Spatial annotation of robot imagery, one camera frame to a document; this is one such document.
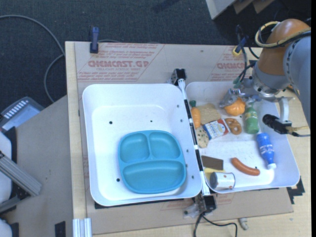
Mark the white plastic tray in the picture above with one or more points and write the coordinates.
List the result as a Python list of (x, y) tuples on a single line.
[(103, 142), (242, 147)]

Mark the blue divided plate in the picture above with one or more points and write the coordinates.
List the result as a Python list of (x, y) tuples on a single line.
[(150, 162)]

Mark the brown pretzel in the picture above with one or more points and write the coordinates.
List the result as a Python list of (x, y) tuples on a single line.
[(235, 130)]

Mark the brown chocolate bar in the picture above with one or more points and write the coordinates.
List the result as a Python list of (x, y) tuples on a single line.
[(212, 162)]

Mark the brown cardboard board red print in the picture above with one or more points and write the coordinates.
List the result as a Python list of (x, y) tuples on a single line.
[(138, 216)]

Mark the orange carrot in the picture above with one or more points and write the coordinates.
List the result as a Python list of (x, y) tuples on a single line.
[(196, 117)]

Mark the white can orange dots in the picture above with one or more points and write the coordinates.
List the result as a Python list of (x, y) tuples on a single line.
[(224, 180)]

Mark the blue bottle white cap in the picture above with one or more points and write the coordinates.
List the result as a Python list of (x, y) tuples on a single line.
[(265, 148)]

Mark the orange sausage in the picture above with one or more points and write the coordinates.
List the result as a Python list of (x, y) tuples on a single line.
[(244, 167)]

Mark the chocolate chip biscuit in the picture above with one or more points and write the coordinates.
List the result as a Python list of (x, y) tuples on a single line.
[(202, 138)]

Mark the white blue red carton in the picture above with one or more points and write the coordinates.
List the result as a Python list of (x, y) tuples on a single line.
[(217, 129)]

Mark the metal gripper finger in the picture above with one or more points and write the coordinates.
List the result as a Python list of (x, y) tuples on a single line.
[(233, 91), (225, 102)]

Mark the yellow cheese slice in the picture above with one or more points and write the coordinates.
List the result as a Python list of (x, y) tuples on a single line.
[(208, 170)]

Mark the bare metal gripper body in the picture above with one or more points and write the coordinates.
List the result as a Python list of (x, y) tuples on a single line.
[(256, 92)]

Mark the thin black and white rod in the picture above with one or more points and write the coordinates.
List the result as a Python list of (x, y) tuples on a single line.
[(189, 118)]

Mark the tan bread slice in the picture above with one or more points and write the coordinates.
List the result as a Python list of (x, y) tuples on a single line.
[(208, 113)]

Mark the black cylinder on white bracket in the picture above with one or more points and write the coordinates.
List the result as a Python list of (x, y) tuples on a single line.
[(274, 122)]

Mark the green bottle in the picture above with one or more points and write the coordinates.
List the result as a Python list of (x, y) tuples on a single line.
[(251, 122)]

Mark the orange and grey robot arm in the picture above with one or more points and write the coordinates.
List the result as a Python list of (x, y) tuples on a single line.
[(296, 58)]

